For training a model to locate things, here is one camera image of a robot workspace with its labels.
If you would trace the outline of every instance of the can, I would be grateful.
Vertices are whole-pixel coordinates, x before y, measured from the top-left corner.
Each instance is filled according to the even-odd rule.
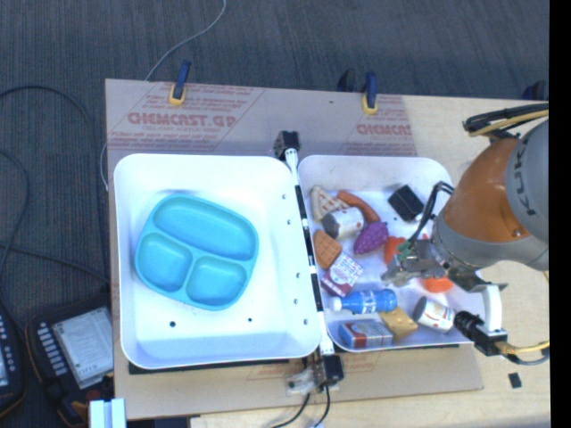
[[[365,226],[363,213],[359,208],[350,207],[344,210],[328,212],[322,218],[323,229],[334,239],[358,233]]]
[[[438,301],[421,297],[412,313],[412,318],[418,324],[428,326],[441,333],[448,333],[454,326],[454,309],[448,308]]]

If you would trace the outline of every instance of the dark gray floor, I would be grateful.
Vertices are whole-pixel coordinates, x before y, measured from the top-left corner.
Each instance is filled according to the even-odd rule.
[[[521,97],[547,81],[550,0],[227,0],[214,28],[183,45],[151,80],[335,90],[373,70],[379,93]],[[96,174],[106,78],[145,79],[180,41],[216,18],[222,0],[0,0],[0,150],[29,176],[29,203],[0,287],[17,321],[97,293],[105,276],[106,195]],[[95,135],[95,142],[89,139]],[[0,156],[0,241],[16,227],[24,177]],[[103,210],[99,224],[98,210]],[[63,426],[29,363],[27,396],[3,427]]]

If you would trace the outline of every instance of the water bottle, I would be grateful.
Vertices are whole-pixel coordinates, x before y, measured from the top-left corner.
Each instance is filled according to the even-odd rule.
[[[396,309],[396,293],[391,289],[353,292],[343,298],[332,297],[329,307],[334,311],[349,309],[353,314],[391,312]]]

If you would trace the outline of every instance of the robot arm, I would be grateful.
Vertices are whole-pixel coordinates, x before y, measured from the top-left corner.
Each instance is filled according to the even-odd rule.
[[[536,119],[537,113],[525,116]],[[494,344],[507,340],[501,330],[499,302],[499,290],[506,285],[487,283],[477,271],[501,260],[549,270],[549,121],[521,138],[496,129],[489,121],[476,131],[470,129],[479,135],[486,127],[492,129],[490,146],[468,167],[455,189],[445,183],[434,186],[417,232],[401,244],[381,279],[402,286],[412,277],[448,276],[467,292],[481,292],[485,321],[461,312],[456,326],[485,355],[497,355],[501,352]],[[434,217],[439,192],[451,197]],[[430,239],[418,239],[430,218],[434,220]]]

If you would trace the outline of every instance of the blue plate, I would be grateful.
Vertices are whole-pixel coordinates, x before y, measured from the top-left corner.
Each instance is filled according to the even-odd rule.
[[[244,293],[258,257],[258,234],[234,211],[176,193],[146,220],[135,268],[151,289],[208,310],[226,309]]]

